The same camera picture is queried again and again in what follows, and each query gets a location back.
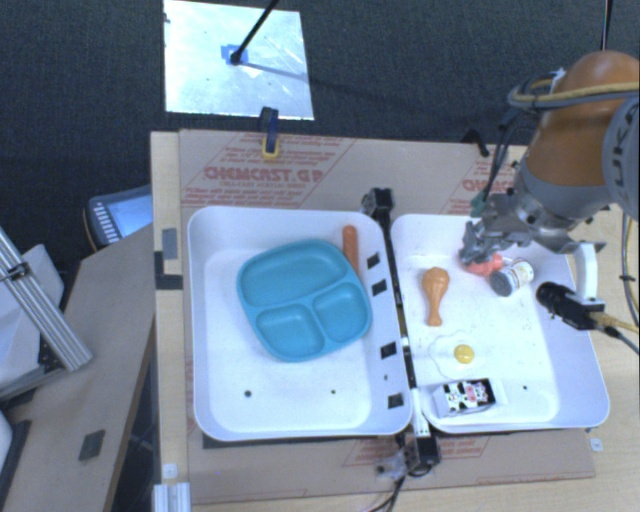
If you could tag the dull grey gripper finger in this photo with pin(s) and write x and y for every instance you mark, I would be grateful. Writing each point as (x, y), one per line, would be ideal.
(470, 245)
(489, 249)

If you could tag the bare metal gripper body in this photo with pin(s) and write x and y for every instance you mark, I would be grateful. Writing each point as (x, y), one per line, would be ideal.
(517, 220)

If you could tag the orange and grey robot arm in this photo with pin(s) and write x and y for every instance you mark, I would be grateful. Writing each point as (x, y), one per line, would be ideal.
(565, 145)

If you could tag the red orange toy food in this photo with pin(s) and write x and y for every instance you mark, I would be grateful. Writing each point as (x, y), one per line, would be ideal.
(482, 267)

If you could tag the small white can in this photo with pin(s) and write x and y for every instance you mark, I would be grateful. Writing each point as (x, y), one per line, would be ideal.
(512, 277)

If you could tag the orange chicken drumstick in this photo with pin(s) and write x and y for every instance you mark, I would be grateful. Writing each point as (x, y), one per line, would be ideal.
(435, 287)

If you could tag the thin black and white rod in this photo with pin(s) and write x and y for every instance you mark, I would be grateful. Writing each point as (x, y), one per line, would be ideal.
(400, 310)

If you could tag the white and yellow fried egg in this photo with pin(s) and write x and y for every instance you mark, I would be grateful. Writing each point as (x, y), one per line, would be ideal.
(457, 355)

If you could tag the white plastic tray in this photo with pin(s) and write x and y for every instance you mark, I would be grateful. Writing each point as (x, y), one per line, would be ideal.
(525, 360)
(300, 400)

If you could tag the orange sausage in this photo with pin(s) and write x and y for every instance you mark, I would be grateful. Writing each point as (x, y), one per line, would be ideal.
(350, 245)

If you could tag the cow print carton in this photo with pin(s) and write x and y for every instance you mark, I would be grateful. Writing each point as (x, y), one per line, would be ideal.
(467, 397)

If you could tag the brown cardboard board red print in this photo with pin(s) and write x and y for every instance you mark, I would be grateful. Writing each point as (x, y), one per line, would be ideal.
(320, 170)

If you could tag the blue divided plate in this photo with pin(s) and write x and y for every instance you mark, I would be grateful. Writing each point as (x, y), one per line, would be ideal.
(300, 295)

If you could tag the black cylinder on white bracket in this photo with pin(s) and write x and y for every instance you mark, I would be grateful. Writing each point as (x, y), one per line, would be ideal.
(565, 302)

